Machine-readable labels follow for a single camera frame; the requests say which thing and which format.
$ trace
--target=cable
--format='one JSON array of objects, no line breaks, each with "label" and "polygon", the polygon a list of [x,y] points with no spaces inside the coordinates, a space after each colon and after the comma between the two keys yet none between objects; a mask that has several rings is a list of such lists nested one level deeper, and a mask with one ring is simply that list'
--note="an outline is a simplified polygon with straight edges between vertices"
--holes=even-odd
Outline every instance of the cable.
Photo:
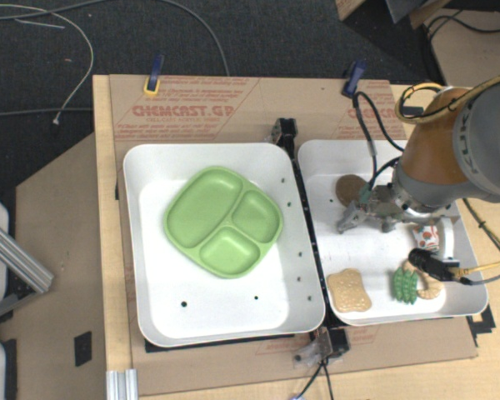
[{"label": "cable", "polygon": [[[427,30],[430,33],[429,42],[431,43],[432,40],[433,40],[433,37],[435,36],[435,34],[444,25],[446,25],[450,21],[454,21],[455,23],[458,23],[462,27],[465,27],[465,28],[467,28],[467,29],[469,29],[471,31],[474,31],[475,33],[480,33],[480,34],[495,34],[495,33],[500,33],[500,28],[495,28],[495,29],[478,28],[478,27],[474,27],[473,25],[471,25],[469,23],[466,23],[466,22],[462,21],[461,19],[458,19],[456,16],[459,15],[462,11],[463,10],[459,10],[459,11],[455,12],[453,15],[441,15],[441,16],[438,16],[438,17],[435,17],[434,19],[432,19],[432,21],[427,25]],[[437,28],[435,28],[435,30],[433,32],[431,32],[432,25],[435,22],[440,21],[441,19],[445,19],[445,21],[442,22]]]},{"label": "cable", "polygon": [[328,372],[328,359],[322,362],[322,366],[324,367],[324,373],[326,373],[327,390],[330,392],[330,399],[335,400],[333,398],[332,380],[330,379],[330,374]]},{"label": "cable", "polygon": [[[37,18],[37,17],[41,17],[44,15],[55,15],[57,13],[67,12],[67,11],[74,10],[74,9],[85,8],[86,6],[92,6],[92,5],[99,4],[99,3],[113,2],[113,1],[116,1],[116,0],[87,0],[86,2],[79,2],[79,3],[74,3],[74,4],[71,4],[68,6],[56,7],[55,9],[43,10],[41,12],[32,12],[32,13],[24,13],[24,14],[19,14],[19,15],[1,16],[0,21],[11,21],[13,19]],[[220,41],[217,38],[217,35],[215,34],[213,29],[209,26],[209,24],[206,21],[204,21],[193,10],[189,9],[186,6],[183,6],[182,4],[180,4],[178,2],[174,2],[173,0],[152,0],[152,1],[166,3],[170,6],[174,6],[175,8],[183,10],[185,13],[191,15],[193,18],[195,18],[197,21],[199,21],[206,28],[207,32],[209,33],[209,35],[211,36],[211,38],[215,42],[217,49],[220,53],[221,59],[222,59],[224,71],[226,72],[226,75],[228,77],[230,76],[228,61],[226,59],[226,56],[224,55],[223,47],[221,46]]]},{"label": "cable", "polygon": [[[20,4],[6,4],[6,3],[4,3],[4,4],[0,4],[0,8],[21,8],[21,9],[28,9],[28,10],[36,11],[36,14],[47,13],[47,11],[45,9],[41,9],[40,7],[23,6],[23,5],[20,5]],[[91,75],[91,72],[93,71],[93,66],[94,66],[94,50],[93,50],[93,45],[91,44],[91,41],[89,40],[89,38],[87,37],[87,35],[85,34],[85,32],[76,23],[74,23],[73,21],[71,21],[67,17],[64,17],[63,15],[58,15],[56,13],[50,13],[50,14],[53,15],[54,17],[56,17],[56,18],[62,19],[63,21],[65,21],[69,25],[72,25],[74,28],[76,28],[76,30],[81,34],[83,40],[85,40],[85,43],[89,47],[89,54],[90,54],[90,58],[91,58],[90,63],[89,63],[89,67],[87,68],[87,71],[83,75],[82,79],[79,81],[79,83],[76,85],[76,87],[72,90],[72,92],[70,92],[70,94],[68,95],[67,99],[65,99],[65,102],[63,103],[63,105],[61,106],[61,108],[59,108],[57,110],[56,117],[52,120],[52,122],[54,124],[58,125],[59,124],[59,118],[61,117],[61,113],[65,110],[65,107],[68,105],[68,103],[70,102],[70,100],[73,98],[73,96],[79,90],[79,88],[85,83],[85,81],[88,79],[88,77]],[[27,112],[24,112],[24,111],[20,111],[20,112],[0,112],[0,115],[10,116],[10,115],[18,115],[18,114],[29,114],[31,111],[34,111],[35,113],[40,113],[41,112],[40,110],[27,110]]]},{"label": "cable", "polygon": [[[491,242],[494,244],[494,246],[498,249],[500,252],[500,238],[493,232],[491,229],[487,226],[485,221],[483,221],[476,210],[473,208],[473,206],[470,204],[468,199],[464,198],[463,203],[465,203],[465,206],[467,207],[467,210],[470,212],[474,220],[478,223],[478,227],[481,228],[489,237]],[[498,262],[493,262],[485,265],[479,265],[477,267],[471,267],[471,268],[450,268],[450,271],[456,276],[456,278],[459,279],[459,281],[463,284],[468,284],[468,285],[478,285],[478,284],[485,284],[485,283],[490,283],[494,282],[495,280],[498,280],[500,278],[500,274],[498,274],[495,277],[491,277],[486,280],[481,280],[481,281],[473,281],[470,280],[464,276],[467,276],[470,273],[476,273],[478,271],[484,271],[488,270],[491,268],[497,268],[500,267],[500,261]]]},{"label": "cable", "polygon": [[416,84],[413,86],[410,86],[406,88],[400,99],[398,99],[395,107],[394,107],[394,112],[397,115],[397,117],[402,120],[404,123],[408,124],[418,124],[418,123],[430,123],[434,120],[437,120],[438,118],[446,117],[448,114],[453,113],[454,111],[457,110],[457,108],[467,101],[470,101],[471,99],[474,99],[475,97],[479,96],[481,93],[483,93],[485,90],[491,88],[492,86],[495,86],[496,84],[500,83],[500,76],[496,76],[494,78],[491,78],[490,80],[487,80],[486,82],[483,82],[476,87],[473,87],[472,89],[466,91],[463,95],[461,95],[459,98],[452,100],[447,106],[438,108],[434,111],[424,113],[421,116],[405,116],[403,114],[403,106],[404,103],[406,102],[407,99],[409,99],[415,92],[419,90],[433,90],[433,91],[438,91],[440,92],[441,90],[444,89],[444,86],[441,86],[440,84],[436,83],[420,83]]},{"label": "cable", "polygon": [[[451,20],[455,20],[456,16],[459,15],[459,13],[461,13],[462,11],[463,10],[460,9],[457,12],[455,12],[453,15],[442,15],[440,17],[435,17],[434,19],[432,19],[432,21],[426,26],[426,28],[427,28],[427,35],[428,35],[428,40],[427,40],[428,44],[432,44],[432,40],[435,37],[435,34],[437,34],[439,32],[439,30],[441,28],[443,28]],[[439,24],[439,26],[437,28],[435,28],[435,31],[432,32],[432,25],[435,22],[437,22],[438,20],[440,20],[440,19],[444,19],[444,21],[441,22]]]},{"label": "cable", "polygon": [[359,97],[363,97],[365,98],[365,101],[368,102],[368,105],[371,106],[372,110],[374,111],[374,116],[376,117],[376,120],[377,120],[377,124],[379,125],[382,133],[383,133],[383,136],[388,140],[388,142],[393,146],[395,147],[399,152],[403,152],[403,148],[400,147],[397,143],[395,143],[393,141],[393,139],[390,137],[390,135],[388,134],[385,126],[383,126],[383,121],[382,121],[382,116],[380,115],[378,109],[376,108],[376,105],[374,104],[374,101],[365,93],[365,92],[356,92],[354,93],[353,97],[352,97],[352,101],[353,101],[353,106],[354,108],[359,108]]},{"label": "cable", "polygon": [[352,105],[354,109],[356,110],[356,118],[357,122],[359,123],[359,127],[361,128],[363,135],[365,135],[365,138],[367,139],[367,144],[368,144],[368,152],[371,155],[372,158],[372,177],[376,177],[376,172],[378,171],[378,160],[376,158],[376,146],[374,145],[374,141],[372,137],[370,136],[370,132],[367,129],[367,125],[363,121],[363,115],[361,113],[361,109],[359,108],[359,100],[358,100],[358,93],[354,93],[352,96]]},{"label": "cable", "polygon": [[389,168],[394,168],[397,165],[398,160],[400,160],[400,157],[395,157],[394,159],[389,160],[383,166],[381,166],[378,169],[378,171],[374,174],[374,176],[371,178],[371,180],[368,181],[369,189],[372,190],[374,187],[374,183],[376,182],[376,178],[379,177],[384,170],[389,169]]},{"label": "cable", "polygon": [[309,381],[307,381],[306,386],[303,388],[303,390],[300,392],[300,394],[298,394],[293,400],[298,400],[306,393],[306,391],[309,389],[309,387],[311,387],[311,384],[313,383],[313,381],[315,381],[315,379],[317,379],[317,376],[320,373],[320,370],[322,368],[323,368],[323,362],[320,362],[318,364],[317,371],[313,374],[313,376],[309,379]]},{"label": "cable", "polygon": [[8,112],[0,112],[0,117],[6,116],[27,116],[30,114],[39,114],[39,113],[55,113],[55,112],[69,112],[69,113],[92,113],[93,109],[89,107],[67,107],[67,108],[39,108],[34,110],[21,110],[21,111],[8,111]]}]

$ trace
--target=green plate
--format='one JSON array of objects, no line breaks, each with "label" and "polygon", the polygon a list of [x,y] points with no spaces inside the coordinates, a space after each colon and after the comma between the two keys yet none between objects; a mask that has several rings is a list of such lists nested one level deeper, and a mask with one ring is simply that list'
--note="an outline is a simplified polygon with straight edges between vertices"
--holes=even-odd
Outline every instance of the green plate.
[{"label": "green plate", "polygon": [[170,241],[195,263],[224,278],[252,271],[283,227],[278,205],[225,167],[193,176],[171,201],[163,226]]}]

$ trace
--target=black clip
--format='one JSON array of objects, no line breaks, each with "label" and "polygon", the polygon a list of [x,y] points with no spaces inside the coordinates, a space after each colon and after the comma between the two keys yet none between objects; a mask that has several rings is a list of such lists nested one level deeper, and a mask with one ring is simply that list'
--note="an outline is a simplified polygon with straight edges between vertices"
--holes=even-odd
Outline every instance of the black clip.
[{"label": "black clip", "polygon": [[143,91],[147,95],[157,95],[159,91],[159,84],[161,79],[161,70],[163,69],[163,64],[165,63],[165,55],[159,53],[153,60],[152,71],[150,72],[150,77],[144,83]]},{"label": "black clip", "polygon": [[365,61],[354,61],[352,65],[348,69],[345,77],[348,77],[347,82],[342,88],[341,94],[347,98],[352,98],[353,94],[356,92],[358,88],[358,82],[365,73],[367,69],[367,63]]}]

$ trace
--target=black carpet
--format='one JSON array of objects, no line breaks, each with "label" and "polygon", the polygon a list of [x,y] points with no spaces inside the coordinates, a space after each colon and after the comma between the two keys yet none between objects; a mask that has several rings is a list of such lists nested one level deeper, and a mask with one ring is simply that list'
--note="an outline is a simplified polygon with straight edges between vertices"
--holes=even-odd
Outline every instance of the black carpet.
[{"label": "black carpet", "polygon": [[[57,8],[86,0],[0,0]],[[427,68],[422,30],[392,23],[383,0],[367,0],[339,22],[334,0],[174,0],[198,13],[217,34],[233,76],[340,78],[365,59],[366,78],[417,83]],[[500,0],[457,0],[459,8],[499,10]],[[19,10],[0,8],[0,15]],[[181,9],[160,2],[122,0],[65,12],[91,39],[96,74],[146,74],[163,52],[166,74],[224,75],[206,29]],[[60,107],[88,67],[81,35],[51,16],[37,23],[0,22],[0,111]],[[90,79],[70,107],[91,107]],[[0,198],[93,131],[89,113],[0,117]]]}]

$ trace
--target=cookie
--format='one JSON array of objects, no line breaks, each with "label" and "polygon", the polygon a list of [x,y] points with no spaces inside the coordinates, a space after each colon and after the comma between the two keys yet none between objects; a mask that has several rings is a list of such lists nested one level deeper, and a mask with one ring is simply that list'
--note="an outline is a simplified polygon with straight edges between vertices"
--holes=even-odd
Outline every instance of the cookie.
[{"label": "cookie", "polygon": [[335,185],[335,195],[339,202],[347,208],[352,201],[359,199],[359,190],[365,184],[365,180],[358,175],[344,175],[339,178]]},{"label": "cookie", "polygon": [[373,303],[365,292],[361,273],[353,268],[328,276],[333,305],[340,313],[367,311]]}]

